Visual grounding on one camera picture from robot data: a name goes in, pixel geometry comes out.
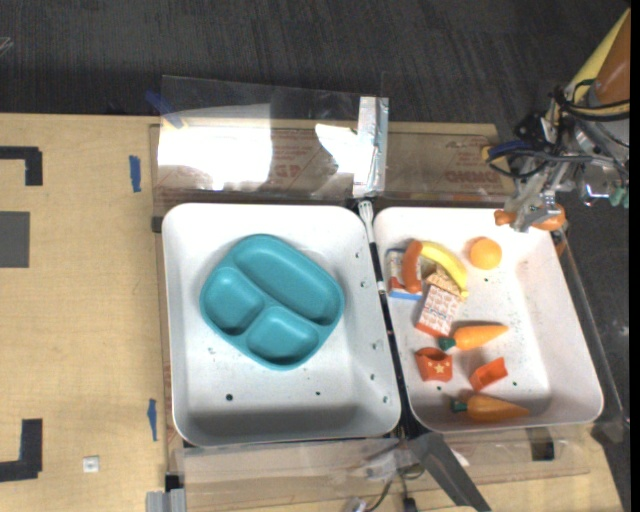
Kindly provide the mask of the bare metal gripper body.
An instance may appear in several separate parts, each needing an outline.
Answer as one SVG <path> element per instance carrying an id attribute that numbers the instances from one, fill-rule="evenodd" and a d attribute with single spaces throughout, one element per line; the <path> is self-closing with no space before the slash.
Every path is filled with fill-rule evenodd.
<path id="1" fill-rule="evenodd" d="M 582 201 L 629 199 L 629 123 L 627 121 L 545 121 L 552 144 L 544 172 L 543 199 L 574 191 Z"/>

